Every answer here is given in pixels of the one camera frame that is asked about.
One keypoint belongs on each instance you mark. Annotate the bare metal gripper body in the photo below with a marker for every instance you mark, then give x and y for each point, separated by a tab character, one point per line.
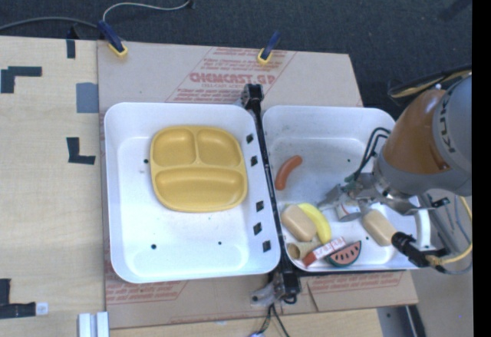
370	186

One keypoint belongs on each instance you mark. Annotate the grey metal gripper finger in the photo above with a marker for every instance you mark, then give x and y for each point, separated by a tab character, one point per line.
364	205
330	196

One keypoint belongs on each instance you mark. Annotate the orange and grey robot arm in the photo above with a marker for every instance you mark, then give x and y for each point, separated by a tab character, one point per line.
416	139

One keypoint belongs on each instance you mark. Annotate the small white can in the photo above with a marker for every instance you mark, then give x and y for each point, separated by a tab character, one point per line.
348	212

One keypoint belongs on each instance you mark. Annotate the tan bread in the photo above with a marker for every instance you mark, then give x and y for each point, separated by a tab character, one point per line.
298	223
377	227

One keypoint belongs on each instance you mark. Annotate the yellow banana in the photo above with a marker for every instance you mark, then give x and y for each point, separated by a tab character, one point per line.
321	222

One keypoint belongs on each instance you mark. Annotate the orange sausage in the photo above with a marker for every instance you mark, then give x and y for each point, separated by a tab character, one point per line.
287	171

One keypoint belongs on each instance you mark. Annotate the red watermelon slice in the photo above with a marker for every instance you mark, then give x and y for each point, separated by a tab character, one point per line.
345	255

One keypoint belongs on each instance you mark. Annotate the red and white packet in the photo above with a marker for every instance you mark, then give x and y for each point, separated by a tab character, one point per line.
324	250

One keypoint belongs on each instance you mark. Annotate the white plastic tray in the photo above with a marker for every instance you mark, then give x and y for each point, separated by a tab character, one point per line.
326	136
184	243

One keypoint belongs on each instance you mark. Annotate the tan ice cream cone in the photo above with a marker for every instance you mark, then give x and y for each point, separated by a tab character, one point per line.
299	250

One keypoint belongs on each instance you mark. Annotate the thin black and white rod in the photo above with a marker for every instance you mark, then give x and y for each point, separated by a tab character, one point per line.
267	170

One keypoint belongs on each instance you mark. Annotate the yellow divided plate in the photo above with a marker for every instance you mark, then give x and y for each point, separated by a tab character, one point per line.
199	186

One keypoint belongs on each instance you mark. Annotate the brown cardboard board red print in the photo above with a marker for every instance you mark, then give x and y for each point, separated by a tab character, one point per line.
161	74

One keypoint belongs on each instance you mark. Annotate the black cylinder on white bracket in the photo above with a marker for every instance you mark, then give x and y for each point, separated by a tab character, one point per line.
412	247

